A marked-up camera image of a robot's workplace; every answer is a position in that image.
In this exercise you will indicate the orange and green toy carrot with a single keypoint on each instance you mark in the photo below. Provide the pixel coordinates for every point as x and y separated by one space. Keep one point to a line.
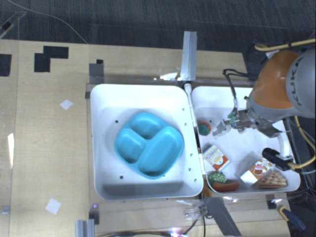
204 128

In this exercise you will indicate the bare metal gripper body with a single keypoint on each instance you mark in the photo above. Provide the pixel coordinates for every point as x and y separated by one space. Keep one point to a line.
243 121

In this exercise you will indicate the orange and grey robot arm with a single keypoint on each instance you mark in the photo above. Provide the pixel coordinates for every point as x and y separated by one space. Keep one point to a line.
274 83

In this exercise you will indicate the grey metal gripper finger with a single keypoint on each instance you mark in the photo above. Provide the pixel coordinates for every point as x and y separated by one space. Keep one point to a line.
218 132
224 125

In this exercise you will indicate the green toy grapes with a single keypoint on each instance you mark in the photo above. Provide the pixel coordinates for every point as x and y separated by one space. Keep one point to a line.
217 177

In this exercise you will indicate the blue divided plate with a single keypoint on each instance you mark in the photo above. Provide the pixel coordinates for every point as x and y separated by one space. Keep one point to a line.
158 152

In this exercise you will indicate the black cylinder on white bracket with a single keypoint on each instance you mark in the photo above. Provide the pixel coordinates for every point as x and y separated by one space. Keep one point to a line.
276 157

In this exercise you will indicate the tan toy pie slice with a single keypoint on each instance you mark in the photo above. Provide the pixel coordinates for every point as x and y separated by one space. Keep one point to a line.
272 180

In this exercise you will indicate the red toy sausage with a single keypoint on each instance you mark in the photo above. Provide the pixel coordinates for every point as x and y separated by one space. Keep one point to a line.
225 186

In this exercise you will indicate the white plastic tray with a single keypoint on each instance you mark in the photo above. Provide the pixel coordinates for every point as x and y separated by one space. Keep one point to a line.
247 144
106 157

